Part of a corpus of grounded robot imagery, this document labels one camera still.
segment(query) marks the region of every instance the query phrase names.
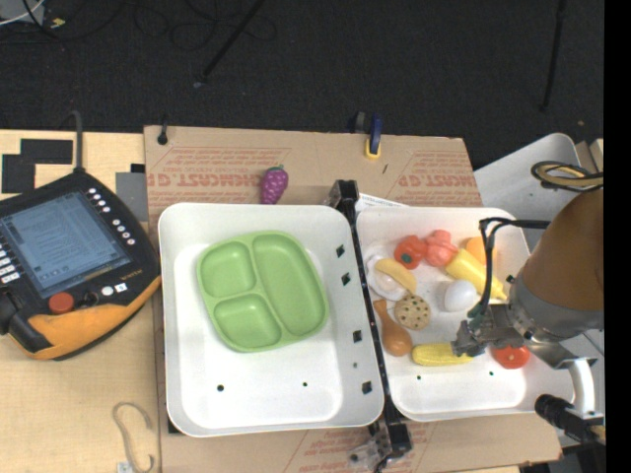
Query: white plastic container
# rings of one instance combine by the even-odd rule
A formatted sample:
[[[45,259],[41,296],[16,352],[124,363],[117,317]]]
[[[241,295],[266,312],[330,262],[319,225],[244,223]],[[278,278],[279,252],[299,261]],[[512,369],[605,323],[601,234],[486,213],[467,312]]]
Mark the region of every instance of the white plastic container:
[[[239,235],[275,230],[312,258],[329,302],[314,336],[240,353],[219,337],[196,280],[199,255]],[[324,206],[179,203],[159,222],[167,407],[193,437],[360,427],[374,422],[384,392],[350,226]]]
[[[409,235],[426,237],[434,230],[447,230],[452,243],[463,247],[471,237],[480,235],[478,223],[489,217],[514,219],[503,210],[491,208],[371,207],[362,211],[357,231],[364,259],[367,254],[393,256],[396,245]],[[522,230],[506,226],[496,234],[497,261],[494,275],[505,282],[516,276],[529,252]],[[451,342],[466,318],[462,312],[445,311],[443,299],[454,279],[444,270],[421,262],[412,273],[417,295],[430,306],[432,318],[421,331],[408,330],[413,343]],[[505,284],[509,293],[509,284]],[[374,300],[379,297],[371,291]],[[388,311],[394,302],[388,302]],[[381,321],[377,316],[381,332]],[[567,371],[556,371],[536,356],[518,370],[499,365],[486,350],[470,363],[445,367],[422,367],[411,356],[396,357],[384,352],[392,402],[414,421],[438,421],[488,415],[533,412],[536,398],[550,393],[568,401],[573,399],[572,379]]]

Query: black backdrop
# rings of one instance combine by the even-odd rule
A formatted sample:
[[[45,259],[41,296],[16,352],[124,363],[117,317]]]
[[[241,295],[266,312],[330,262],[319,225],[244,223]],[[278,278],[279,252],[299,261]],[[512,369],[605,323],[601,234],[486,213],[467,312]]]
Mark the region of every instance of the black backdrop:
[[[476,169],[603,136],[604,0],[567,0],[546,110],[559,0],[265,0],[203,78],[255,2],[46,0],[42,27],[0,26],[0,127],[343,132],[364,111],[463,137]]]

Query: toy strawberry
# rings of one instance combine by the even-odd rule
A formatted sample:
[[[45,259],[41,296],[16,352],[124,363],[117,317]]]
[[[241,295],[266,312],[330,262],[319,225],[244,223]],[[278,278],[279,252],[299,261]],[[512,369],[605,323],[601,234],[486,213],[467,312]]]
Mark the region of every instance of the toy strawberry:
[[[288,184],[289,174],[282,165],[267,169],[260,182],[260,202],[275,205],[287,189]]]

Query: red emergency stop button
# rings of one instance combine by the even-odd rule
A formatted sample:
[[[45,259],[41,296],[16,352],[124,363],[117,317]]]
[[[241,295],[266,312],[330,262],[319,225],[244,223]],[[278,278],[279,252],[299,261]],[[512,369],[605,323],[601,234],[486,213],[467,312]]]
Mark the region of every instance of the red emergency stop button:
[[[55,315],[72,311],[75,306],[75,299],[70,293],[56,293],[48,299],[48,308]]]

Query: green divided plate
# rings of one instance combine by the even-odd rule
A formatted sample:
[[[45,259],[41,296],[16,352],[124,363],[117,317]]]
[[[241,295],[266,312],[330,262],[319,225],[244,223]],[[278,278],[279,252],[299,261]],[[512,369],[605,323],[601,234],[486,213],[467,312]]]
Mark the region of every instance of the green divided plate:
[[[316,268],[287,233],[255,232],[208,247],[197,262],[197,281],[215,329],[239,352],[303,340],[328,319]]]

